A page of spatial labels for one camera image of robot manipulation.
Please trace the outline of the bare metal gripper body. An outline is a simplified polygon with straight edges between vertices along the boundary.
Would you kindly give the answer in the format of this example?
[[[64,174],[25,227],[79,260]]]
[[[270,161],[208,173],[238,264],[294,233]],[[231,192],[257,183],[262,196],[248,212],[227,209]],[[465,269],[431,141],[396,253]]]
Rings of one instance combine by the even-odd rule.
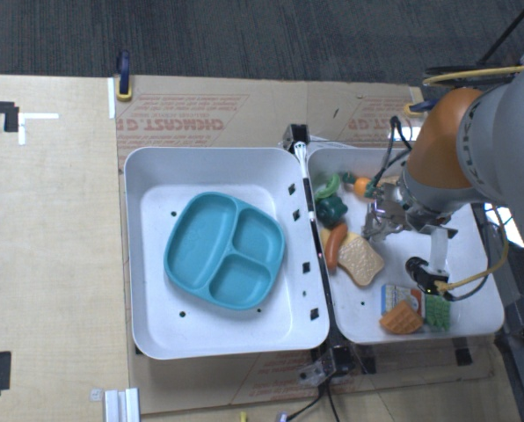
[[[399,222],[404,230],[420,232],[420,209],[418,201],[405,186],[384,182],[376,188],[375,211],[380,223],[382,220]]]

